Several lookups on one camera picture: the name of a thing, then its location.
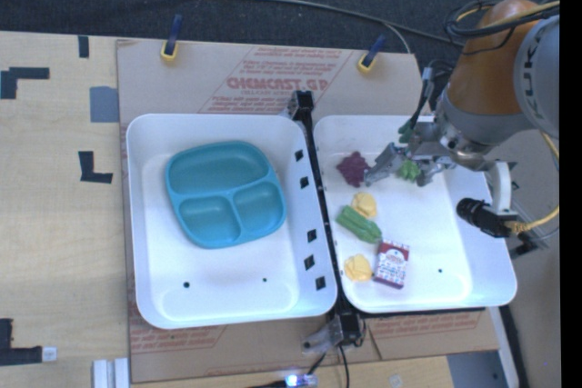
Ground green toy bean pods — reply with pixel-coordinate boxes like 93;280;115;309
336;204;384;244

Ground thin black rod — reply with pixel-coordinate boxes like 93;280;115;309
299;104;352;320

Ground white plastic tray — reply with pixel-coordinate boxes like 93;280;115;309
125;113;339;330
313;114;518;314

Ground black block with thin wires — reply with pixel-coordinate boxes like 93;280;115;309
289;89;316;122
333;312;366;347

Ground light green toy vegetable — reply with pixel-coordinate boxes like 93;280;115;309
396;159;422;184

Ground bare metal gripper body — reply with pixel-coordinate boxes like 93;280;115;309
406;121;496;173

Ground brown cardboard board red print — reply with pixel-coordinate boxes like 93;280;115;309
115;39;501;384

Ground red and white carton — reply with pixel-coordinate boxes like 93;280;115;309
372;239;411;290

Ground black cylinder on white bracket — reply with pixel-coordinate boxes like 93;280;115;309
456;160;520;239

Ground blue divided plate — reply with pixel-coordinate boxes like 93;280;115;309
164;140;289;250

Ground yellow toy food piece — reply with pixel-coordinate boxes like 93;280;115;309
343;253;375;284
350;191;379;220

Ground purple toy grapes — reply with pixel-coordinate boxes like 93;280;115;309
336;150;371;189

